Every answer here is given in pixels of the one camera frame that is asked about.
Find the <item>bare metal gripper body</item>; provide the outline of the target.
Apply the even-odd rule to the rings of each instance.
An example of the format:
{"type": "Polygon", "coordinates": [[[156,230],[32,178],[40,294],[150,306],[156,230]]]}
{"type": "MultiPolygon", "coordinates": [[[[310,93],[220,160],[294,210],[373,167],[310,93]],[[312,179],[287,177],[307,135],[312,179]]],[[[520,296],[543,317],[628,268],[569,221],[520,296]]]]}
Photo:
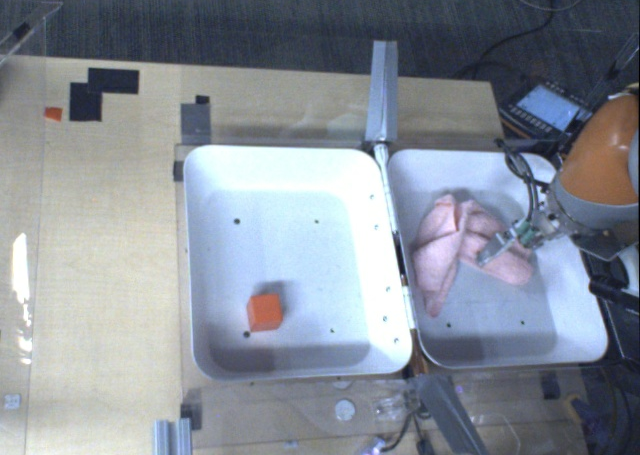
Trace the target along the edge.
{"type": "Polygon", "coordinates": [[[534,210],[514,221],[506,231],[522,247],[539,247],[546,241],[571,233],[571,217],[563,212],[534,210]]]}

